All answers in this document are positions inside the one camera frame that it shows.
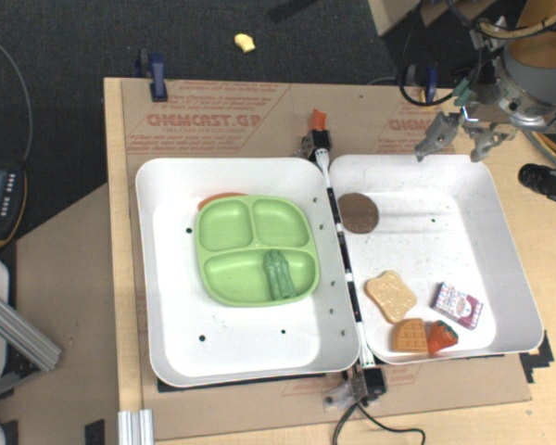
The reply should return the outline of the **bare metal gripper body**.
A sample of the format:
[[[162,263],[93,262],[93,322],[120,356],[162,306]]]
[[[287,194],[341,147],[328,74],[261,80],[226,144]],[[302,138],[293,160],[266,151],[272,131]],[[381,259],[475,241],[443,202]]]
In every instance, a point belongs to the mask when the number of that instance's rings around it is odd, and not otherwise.
[[[543,102],[510,85],[479,84],[463,105],[467,127],[496,130],[556,132],[556,105]]]

